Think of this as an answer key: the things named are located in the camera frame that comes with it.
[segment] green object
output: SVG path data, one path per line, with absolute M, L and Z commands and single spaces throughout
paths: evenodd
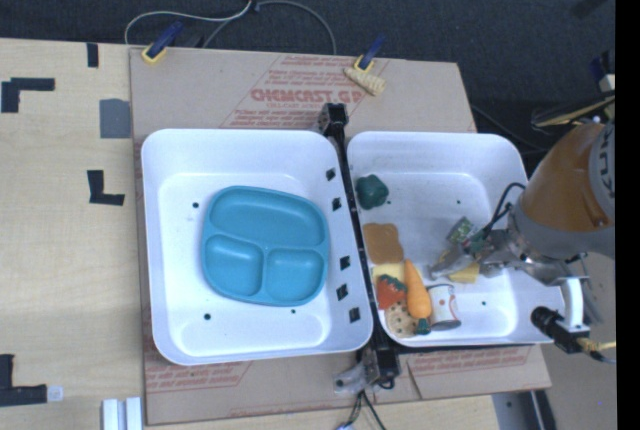
M 360 206 L 370 210 L 376 206 L 382 206 L 389 195 L 389 189 L 375 174 L 359 178 L 356 181 L 356 194 Z
M 416 334 L 426 335 L 431 332 L 431 325 L 426 318 L 420 318 L 418 320 L 418 326 L 416 327 Z

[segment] light wood surface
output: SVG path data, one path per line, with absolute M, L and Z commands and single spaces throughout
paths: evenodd
M 0 408 L 2 429 L 99 428 L 107 398 L 143 397 L 133 144 L 101 139 L 99 101 L 129 100 L 127 48 L 0 40 L 0 81 L 55 78 L 0 114 L 0 353 L 15 354 L 14 385 L 64 388 L 64 400 Z M 87 170 L 123 206 L 89 204 Z M 380 406 L 389 429 L 496 429 L 490 396 Z M 333 429 L 349 410 L 162 428 Z M 367 411 L 357 429 L 376 428 Z

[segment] toy carrot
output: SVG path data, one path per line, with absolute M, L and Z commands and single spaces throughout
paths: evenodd
M 429 316 L 431 316 L 431 297 L 425 288 L 422 277 L 410 259 L 404 261 L 404 282 L 407 286 L 407 309 L 418 320 L 416 334 L 429 334 Z

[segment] tin can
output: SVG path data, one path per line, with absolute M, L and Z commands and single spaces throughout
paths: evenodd
M 450 330 L 459 327 L 458 304 L 452 284 L 436 284 L 427 288 L 431 297 L 432 313 L 429 318 L 432 330 Z

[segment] blue clamp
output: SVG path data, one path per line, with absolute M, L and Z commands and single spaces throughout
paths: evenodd
M 176 21 L 160 34 L 153 44 L 150 44 L 142 51 L 142 58 L 147 64 L 155 64 L 167 53 L 169 46 L 180 32 L 184 25 L 181 21 Z
M 362 71 L 363 73 L 368 72 L 373 67 L 373 57 L 376 56 L 380 48 L 382 48 L 382 44 L 386 40 L 384 34 L 379 34 L 376 37 L 376 40 L 373 41 L 373 44 L 369 47 L 369 49 L 360 55 L 353 64 L 354 69 L 358 71 Z

